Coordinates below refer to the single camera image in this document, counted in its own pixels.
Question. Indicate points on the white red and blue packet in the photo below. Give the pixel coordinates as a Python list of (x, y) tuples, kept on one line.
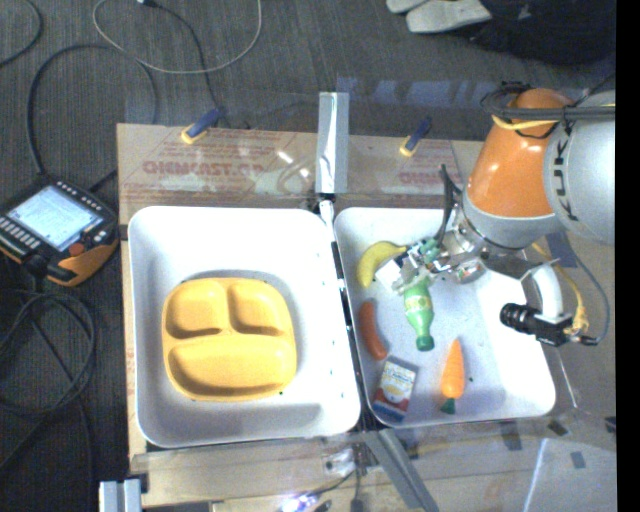
[(395, 390)]

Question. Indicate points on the brown cardboard board red print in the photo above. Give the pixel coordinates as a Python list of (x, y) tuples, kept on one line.
[(210, 165)]

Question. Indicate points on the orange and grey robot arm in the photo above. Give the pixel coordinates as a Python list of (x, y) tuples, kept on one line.
[(515, 170)]

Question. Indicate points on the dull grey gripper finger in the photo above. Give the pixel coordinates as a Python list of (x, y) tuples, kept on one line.
[(403, 280), (434, 269)]

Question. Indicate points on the person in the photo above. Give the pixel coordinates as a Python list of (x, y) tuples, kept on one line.
[(450, 15)]

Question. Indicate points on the yellow divided plate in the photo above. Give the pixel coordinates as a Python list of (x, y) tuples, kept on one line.
[(230, 345)]

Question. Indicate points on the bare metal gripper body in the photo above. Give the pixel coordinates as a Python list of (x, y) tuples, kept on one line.
[(462, 247)]

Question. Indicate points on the white plastic tray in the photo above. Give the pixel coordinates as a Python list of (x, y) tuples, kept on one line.
[(235, 240), (500, 360)]

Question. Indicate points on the orange carrot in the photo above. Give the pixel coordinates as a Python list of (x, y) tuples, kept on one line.
[(453, 372)]

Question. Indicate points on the brown sausage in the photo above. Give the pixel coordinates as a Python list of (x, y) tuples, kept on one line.
[(372, 332)]

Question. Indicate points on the green plastic bottle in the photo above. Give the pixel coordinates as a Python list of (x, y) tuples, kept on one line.
[(420, 310)]

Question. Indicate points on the black cylinder on white bracket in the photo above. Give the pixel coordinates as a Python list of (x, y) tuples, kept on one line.
[(542, 310)]

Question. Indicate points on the yellow banana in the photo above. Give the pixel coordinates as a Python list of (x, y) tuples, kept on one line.
[(372, 257)]

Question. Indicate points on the white and blue carton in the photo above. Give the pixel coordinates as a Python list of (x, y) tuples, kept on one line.
[(387, 274)]

